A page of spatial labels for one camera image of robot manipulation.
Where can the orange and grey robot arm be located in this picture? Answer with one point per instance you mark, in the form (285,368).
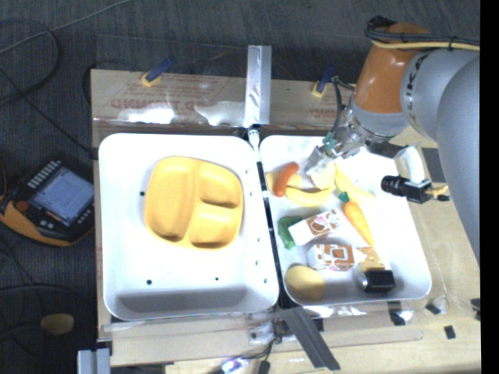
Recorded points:
(448,103)

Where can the orange toy sausage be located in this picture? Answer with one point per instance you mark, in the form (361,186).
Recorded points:
(284,178)

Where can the pale yellow pizza slice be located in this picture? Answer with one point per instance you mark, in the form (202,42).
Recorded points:
(325,175)

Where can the yellow oval toy bread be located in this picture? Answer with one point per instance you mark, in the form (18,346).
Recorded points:
(305,283)
(57,323)

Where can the yellow divided plate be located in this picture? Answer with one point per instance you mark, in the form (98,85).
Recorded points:
(175,197)

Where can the orange carrot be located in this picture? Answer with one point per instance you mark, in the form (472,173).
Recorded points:
(358,218)

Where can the thin black and white rod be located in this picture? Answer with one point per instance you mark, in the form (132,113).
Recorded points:
(268,209)

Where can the yellow banana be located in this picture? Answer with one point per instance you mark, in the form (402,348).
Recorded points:
(351,187)
(310,197)

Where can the white carton brown print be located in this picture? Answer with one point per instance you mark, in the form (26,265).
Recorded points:
(331,256)
(316,226)

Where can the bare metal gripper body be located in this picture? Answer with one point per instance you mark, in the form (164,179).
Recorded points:
(347,140)

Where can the brown cardboard board red print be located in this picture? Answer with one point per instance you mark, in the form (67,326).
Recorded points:
(187,337)

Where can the white plastic tray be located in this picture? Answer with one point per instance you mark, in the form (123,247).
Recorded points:
(397,240)
(187,279)

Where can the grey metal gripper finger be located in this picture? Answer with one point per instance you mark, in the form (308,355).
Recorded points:
(315,159)

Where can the green broccoli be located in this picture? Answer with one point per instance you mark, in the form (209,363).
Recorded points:
(285,230)

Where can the black cylinder on white bracket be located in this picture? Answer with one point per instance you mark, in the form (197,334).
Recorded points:
(419,190)

